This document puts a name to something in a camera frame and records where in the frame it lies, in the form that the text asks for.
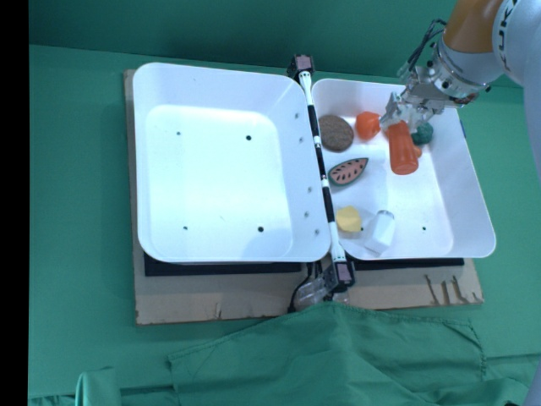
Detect black and white thin rod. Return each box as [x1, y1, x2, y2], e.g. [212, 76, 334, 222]
[297, 70, 350, 266]

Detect orange plastic bottle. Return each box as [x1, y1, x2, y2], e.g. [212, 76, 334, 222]
[387, 122, 424, 176]

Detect brown cardboard board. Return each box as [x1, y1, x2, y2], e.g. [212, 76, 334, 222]
[123, 69, 485, 326]

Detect white plastic bottle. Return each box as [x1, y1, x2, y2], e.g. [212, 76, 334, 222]
[362, 209, 396, 254]

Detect green cloth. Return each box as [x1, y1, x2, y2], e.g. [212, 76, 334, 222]
[74, 301, 530, 406]

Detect white plastic tray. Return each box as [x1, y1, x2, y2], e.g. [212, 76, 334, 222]
[132, 61, 332, 266]
[309, 77, 497, 262]

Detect black block with thin wires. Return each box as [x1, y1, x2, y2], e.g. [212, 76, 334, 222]
[328, 260, 357, 290]
[287, 53, 317, 80]

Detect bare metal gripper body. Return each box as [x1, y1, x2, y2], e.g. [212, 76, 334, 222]
[398, 63, 482, 117]

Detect yellow toy lump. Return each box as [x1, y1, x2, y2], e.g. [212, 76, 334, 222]
[335, 205, 363, 233]

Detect red and green watermelon slice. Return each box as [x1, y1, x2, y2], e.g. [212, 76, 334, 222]
[327, 156, 370, 188]

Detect green toy broccoli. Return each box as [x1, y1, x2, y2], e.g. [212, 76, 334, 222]
[410, 121, 435, 146]

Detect brown round biscuit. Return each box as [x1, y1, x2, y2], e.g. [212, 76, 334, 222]
[317, 113, 355, 153]

